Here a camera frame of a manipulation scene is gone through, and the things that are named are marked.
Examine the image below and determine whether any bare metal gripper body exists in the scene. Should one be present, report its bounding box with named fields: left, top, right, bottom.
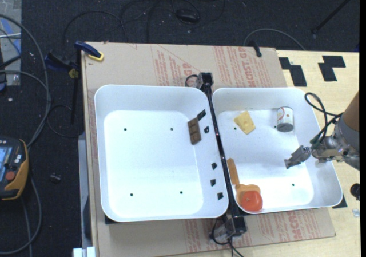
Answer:
left=309, top=135, right=345, bottom=164

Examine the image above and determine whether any white plastic tray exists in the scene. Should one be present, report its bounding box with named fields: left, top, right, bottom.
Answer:
left=94, top=84, right=230, bottom=223
left=211, top=86, right=344, bottom=215

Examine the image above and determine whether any white can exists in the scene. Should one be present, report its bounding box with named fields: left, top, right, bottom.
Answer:
left=276, top=106, right=295, bottom=133

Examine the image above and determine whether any red tomato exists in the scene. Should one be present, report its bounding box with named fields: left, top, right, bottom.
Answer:
left=238, top=189, right=264, bottom=212

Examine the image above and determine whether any yellow cheese wedge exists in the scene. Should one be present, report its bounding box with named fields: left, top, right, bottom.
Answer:
left=233, top=110, right=257, bottom=136

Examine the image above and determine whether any thin black rod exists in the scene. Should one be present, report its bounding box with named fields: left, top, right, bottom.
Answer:
left=203, top=84, right=240, bottom=218

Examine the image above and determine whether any brown chocolate bar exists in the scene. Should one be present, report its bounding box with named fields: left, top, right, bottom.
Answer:
left=187, top=117, right=202, bottom=145

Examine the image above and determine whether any brown cardboard board red print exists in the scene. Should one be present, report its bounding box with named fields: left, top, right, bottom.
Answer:
left=81, top=41, right=337, bottom=257

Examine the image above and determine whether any black block with thin wires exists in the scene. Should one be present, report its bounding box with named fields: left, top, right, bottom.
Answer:
left=210, top=215, right=248, bottom=242
left=195, top=72, right=214, bottom=89

